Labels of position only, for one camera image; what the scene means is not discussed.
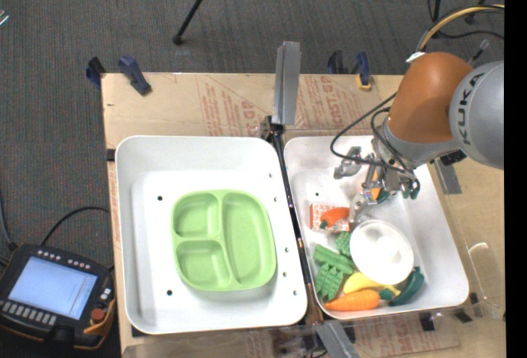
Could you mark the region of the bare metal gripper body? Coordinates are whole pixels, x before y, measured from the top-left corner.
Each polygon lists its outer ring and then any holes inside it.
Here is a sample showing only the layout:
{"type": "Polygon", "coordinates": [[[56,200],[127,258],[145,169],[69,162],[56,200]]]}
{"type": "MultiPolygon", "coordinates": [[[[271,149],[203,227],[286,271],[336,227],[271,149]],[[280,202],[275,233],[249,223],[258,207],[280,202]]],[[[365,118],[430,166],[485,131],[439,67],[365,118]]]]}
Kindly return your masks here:
{"type": "Polygon", "coordinates": [[[373,138],[371,147],[373,158],[366,160],[368,170],[362,188],[373,195],[381,189],[387,193],[401,191],[409,195],[415,188],[413,170],[386,140],[373,138]]]}

